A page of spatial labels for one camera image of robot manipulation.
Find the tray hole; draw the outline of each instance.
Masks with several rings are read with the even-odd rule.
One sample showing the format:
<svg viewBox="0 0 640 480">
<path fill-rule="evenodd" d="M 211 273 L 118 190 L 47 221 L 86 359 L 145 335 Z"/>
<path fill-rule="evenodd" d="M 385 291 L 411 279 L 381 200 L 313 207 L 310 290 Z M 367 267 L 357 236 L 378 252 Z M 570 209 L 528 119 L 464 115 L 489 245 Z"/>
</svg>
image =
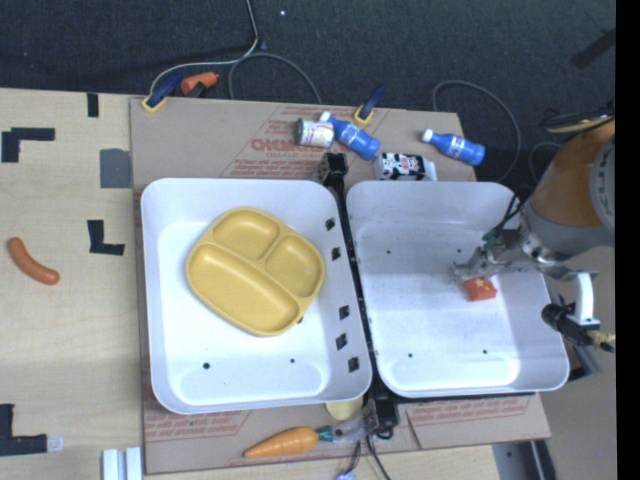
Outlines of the tray hole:
<svg viewBox="0 0 640 480">
<path fill-rule="evenodd" d="M 336 338 L 336 348 L 341 350 L 347 344 L 347 335 L 342 333 L 340 336 Z"/>
<path fill-rule="evenodd" d="M 352 357 L 349 359 L 349 373 L 355 372 L 358 368 L 360 368 L 360 360 L 357 357 Z"/>
</svg>

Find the sausage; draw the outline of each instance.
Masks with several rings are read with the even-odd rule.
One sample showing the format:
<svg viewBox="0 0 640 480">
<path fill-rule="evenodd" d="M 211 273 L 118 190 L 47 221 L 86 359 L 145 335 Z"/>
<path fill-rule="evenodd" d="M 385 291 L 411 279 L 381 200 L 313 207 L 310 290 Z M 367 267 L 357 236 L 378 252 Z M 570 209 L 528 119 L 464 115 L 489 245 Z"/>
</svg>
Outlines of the sausage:
<svg viewBox="0 0 640 480">
<path fill-rule="evenodd" d="M 33 277 L 41 283 L 54 285 L 60 281 L 60 274 L 53 269 L 47 268 L 34 260 L 27 252 L 22 240 L 17 237 L 11 238 L 7 242 L 7 249 L 16 265 L 27 275 Z"/>
</svg>

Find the wooden table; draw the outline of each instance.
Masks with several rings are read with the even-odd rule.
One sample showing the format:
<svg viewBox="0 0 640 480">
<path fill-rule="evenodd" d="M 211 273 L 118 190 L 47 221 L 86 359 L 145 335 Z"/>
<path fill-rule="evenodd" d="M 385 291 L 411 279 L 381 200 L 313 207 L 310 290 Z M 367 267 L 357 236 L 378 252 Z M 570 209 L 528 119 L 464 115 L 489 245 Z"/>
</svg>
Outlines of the wooden table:
<svg viewBox="0 0 640 480">
<path fill-rule="evenodd" d="M 64 438 L 60 452 L 0 457 L 0 477 L 100 477 L 108 448 L 142 446 L 140 348 L 130 188 L 102 189 L 99 151 L 130 150 L 128 97 L 0 90 L 0 128 L 55 128 L 54 141 L 23 140 L 0 164 L 0 237 L 22 238 L 61 273 L 46 286 L 0 253 L 0 403 L 15 404 L 13 434 Z M 124 254 L 90 254 L 88 220 Z M 326 460 L 164 475 L 171 479 L 331 479 L 348 461 Z M 497 479 L 491 446 L 385 454 L 392 478 Z M 381 478 L 364 457 L 358 479 Z"/>
</svg>

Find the red object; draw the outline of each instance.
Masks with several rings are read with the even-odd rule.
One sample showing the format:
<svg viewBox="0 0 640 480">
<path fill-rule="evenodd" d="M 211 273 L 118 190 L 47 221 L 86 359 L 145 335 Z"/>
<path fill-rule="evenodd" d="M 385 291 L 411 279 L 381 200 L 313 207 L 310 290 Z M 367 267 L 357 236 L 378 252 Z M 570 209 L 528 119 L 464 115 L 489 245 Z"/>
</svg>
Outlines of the red object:
<svg viewBox="0 0 640 480">
<path fill-rule="evenodd" d="M 464 289 L 467 290 L 471 300 L 492 299 L 498 293 L 496 287 L 491 281 L 487 281 L 484 277 L 474 277 L 467 279 L 462 283 Z"/>
<path fill-rule="evenodd" d="M 207 89 L 210 89 L 218 82 L 218 75 L 213 71 L 207 71 L 206 73 L 185 78 L 180 82 L 180 90 L 182 91 L 182 94 L 185 96 L 189 94 L 198 82 L 202 82 Z"/>
</svg>

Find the white bottle cap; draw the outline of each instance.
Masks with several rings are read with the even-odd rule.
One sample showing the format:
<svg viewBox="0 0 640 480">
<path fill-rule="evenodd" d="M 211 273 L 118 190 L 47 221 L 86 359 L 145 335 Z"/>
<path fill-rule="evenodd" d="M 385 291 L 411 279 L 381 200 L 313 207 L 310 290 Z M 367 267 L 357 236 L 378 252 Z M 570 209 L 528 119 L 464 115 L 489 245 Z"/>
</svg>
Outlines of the white bottle cap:
<svg viewBox="0 0 640 480">
<path fill-rule="evenodd" d="M 433 130 L 431 128 L 427 128 L 422 134 L 422 138 L 420 139 L 424 143 L 431 142 L 431 138 L 433 137 Z"/>
</svg>

